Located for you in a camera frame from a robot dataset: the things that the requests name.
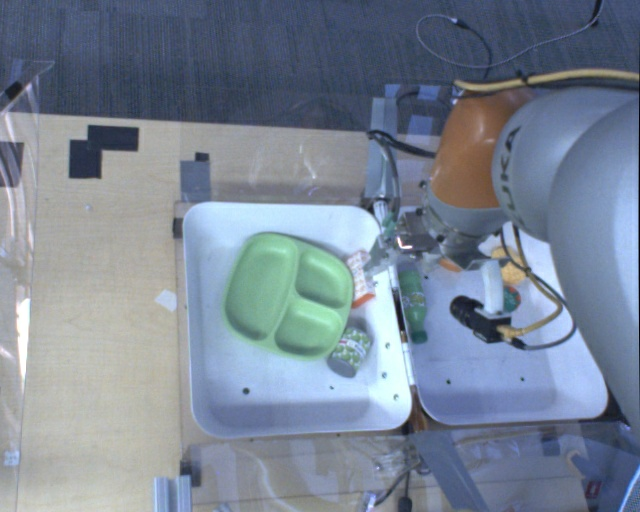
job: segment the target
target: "yellow cable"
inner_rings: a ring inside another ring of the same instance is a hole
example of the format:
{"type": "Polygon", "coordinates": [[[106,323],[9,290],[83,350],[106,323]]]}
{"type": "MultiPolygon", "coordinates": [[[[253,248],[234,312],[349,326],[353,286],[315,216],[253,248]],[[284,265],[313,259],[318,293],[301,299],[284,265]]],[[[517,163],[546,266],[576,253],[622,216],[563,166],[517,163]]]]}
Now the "yellow cable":
{"type": "Polygon", "coordinates": [[[537,322],[534,322],[531,325],[528,325],[527,327],[518,328],[518,327],[512,327],[510,325],[499,326],[497,328],[498,332],[502,334],[502,337],[505,338],[505,340],[511,340],[513,338],[517,338],[518,336],[524,336],[525,334],[533,332],[536,329],[540,329],[541,327],[547,325],[548,323],[558,318],[558,316],[560,316],[560,313],[562,313],[562,310],[563,310],[562,302],[560,302],[552,293],[550,293],[544,286],[540,284],[540,282],[536,279],[536,276],[531,271],[531,268],[529,268],[529,263],[527,262],[527,259],[524,255],[524,251],[522,250],[522,241],[520,240],[520,233],[518,232],[517,229],[515,229],[515,227],[513,229],[513,234],[516,240],[518,256],[520,256],[520,259],[522,260],[523,266],[525,268],[525,274],[527,275],[531,283],[538,289],[538,291],[556,305],[556,310],[550,315],[543,318],[542,320],[538,320],[537,322]]]}
{"type": "Polygon", "coordinates": [[[527,87],[551,82],[561,82],[564,80],[575,80],[578,78],[602,78],[607,80],[640,82],[640,75],[638,73],[632,73],[630,71],[619,71],[616,69],[585,68],[544,73],[541,75],[531,75],[527,78],[518,77],[490,83],[454,80],[453,84],[460,89],[471,92],[497,92],[503,91],[505,89],[515,89],[517,87],[527,87]]]}

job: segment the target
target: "tin can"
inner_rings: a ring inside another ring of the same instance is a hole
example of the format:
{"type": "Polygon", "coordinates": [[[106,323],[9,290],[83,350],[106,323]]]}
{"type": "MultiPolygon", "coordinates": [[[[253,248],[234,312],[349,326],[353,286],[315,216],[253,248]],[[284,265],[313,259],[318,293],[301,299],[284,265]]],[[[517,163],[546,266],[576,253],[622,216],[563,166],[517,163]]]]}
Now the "tin can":
{"type": "Polygon", "coordinates": [[[371,338],[364,330],[347,326],[327,360],[329,368],[343,377],[355,377],[371,345],[371,338]]]}

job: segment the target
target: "green divided plate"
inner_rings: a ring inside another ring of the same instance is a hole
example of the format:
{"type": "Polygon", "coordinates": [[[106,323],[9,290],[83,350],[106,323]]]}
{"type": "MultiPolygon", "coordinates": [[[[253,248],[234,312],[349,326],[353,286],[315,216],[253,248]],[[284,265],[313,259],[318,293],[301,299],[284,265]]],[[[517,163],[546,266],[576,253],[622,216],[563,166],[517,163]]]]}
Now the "green divided plate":
{"type": "Polygon", "coordinates": [[[271,352],[312,360],[340,341],[353,277],[333,254],[277,233],[245,242],[223,301],[227,327],[271,352]]]}

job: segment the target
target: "green bottle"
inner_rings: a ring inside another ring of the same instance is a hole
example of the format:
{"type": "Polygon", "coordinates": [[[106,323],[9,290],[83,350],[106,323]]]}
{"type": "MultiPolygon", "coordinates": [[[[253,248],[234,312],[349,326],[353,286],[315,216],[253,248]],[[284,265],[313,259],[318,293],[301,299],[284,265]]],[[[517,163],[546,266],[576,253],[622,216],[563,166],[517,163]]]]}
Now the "green bottle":
{"type": "Polygon", "coordinates": [[[417,270],[403,270],[398,273],[402,310],[407,321],[409,335],[413,343],[427,341],[424,330],[424,319],[427,316],[427,305],[422,289],[422,277],[417,270]]]}

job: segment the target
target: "white plastic tray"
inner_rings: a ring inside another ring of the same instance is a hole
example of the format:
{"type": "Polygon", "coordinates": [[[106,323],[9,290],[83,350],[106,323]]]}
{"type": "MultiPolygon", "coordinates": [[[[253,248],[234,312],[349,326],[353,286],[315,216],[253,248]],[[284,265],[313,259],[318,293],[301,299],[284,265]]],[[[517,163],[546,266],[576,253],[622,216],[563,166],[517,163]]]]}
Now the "white plastic tray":
{"type": "Polygon", "coordinates": [[[191,405],[208,434],[247,438],[387,430],[406,420],[411,395],[386,272],[377,296],[352,313],[373,346],[356,377],[324,359],[296,361],[236,339],[224,326],[222,296],[236,256],[265,231],[299,237],[345,257],[369,249],[376,220],[351,206],[202,203],[184,219],[191,405]]]}
{"type": "MultiPolygon", "coordinates": [[[[515,247],[510,237],[507,242],[515,247]]],[[[481,249],[490,253],[497,245],[499,240],[492,238],[481,249]]],[[[548,245],[526,235],[523,245],[534,272],[560,291],[548,245]]],[[[529,325],[553,311],[554,306],[530,283],[516,288],[522,306],[513,316],[513,325],[529,325]]],[[[484,301],[480,272],[437,269],[424,282],[424,290],[429,340],[412,345],[412,354],[422,405],[437,421],[482,425],[575,420],[594,418],[606,408],[604,379],[579,332],[562,345],[534,352],[504,343],[487,345],[449,312],[458,295],[484,301]]],[[[570,326],[568,315],[563,313],[523,341],[553,341],[570,326]]]]}

